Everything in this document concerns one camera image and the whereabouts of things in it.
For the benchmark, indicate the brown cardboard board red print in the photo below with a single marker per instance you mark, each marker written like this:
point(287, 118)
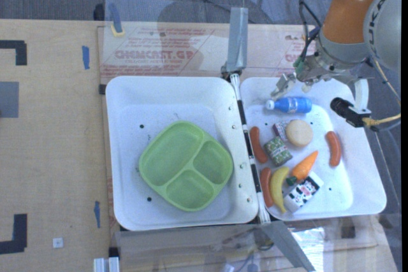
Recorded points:
point(165, 51)

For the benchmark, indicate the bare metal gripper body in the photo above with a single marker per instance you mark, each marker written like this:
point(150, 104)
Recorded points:
point(318, 70)

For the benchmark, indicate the orange sausage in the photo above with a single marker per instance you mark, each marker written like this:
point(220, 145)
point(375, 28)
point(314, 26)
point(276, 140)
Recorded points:
point(334, 149)
point(266, 184)
point(257, 145)

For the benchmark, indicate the green divided plate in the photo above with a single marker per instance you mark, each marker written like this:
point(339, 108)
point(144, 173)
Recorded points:
point(178, 162)

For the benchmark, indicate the white plastic tray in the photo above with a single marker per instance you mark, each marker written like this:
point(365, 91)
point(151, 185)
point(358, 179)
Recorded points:
point(127, 105)
point(357, 181)

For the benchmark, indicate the cow print milk carton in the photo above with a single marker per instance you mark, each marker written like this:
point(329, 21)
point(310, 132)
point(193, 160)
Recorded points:
point(303, 192)

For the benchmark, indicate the yellow banana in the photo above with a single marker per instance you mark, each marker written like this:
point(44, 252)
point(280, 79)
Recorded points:
point(277, 188)

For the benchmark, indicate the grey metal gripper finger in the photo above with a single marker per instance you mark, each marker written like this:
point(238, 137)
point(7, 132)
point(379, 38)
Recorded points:
point(285, 83)
point(308, 87)

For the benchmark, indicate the black cylinder on white bracket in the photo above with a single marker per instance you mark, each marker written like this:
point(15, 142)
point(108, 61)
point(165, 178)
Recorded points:
point(345, 110)

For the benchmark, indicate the green patterned carton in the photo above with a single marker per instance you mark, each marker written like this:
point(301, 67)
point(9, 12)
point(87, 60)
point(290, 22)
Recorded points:
point(278, 151)

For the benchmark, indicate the small pink and white carton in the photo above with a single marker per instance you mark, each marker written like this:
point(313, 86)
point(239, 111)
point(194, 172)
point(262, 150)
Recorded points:
point(280, 130)

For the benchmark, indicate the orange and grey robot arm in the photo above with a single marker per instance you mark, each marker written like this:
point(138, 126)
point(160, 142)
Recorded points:
point(347, 16)

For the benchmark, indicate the orange carrot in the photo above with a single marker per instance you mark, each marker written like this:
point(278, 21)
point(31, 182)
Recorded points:
point(304, 167)

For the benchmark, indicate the blue plastic bottle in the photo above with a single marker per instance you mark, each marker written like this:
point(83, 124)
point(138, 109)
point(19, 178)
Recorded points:
point(293, 105)

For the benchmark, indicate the beige round biscuit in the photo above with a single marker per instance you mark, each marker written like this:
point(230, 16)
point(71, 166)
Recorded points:
point(299, 133)

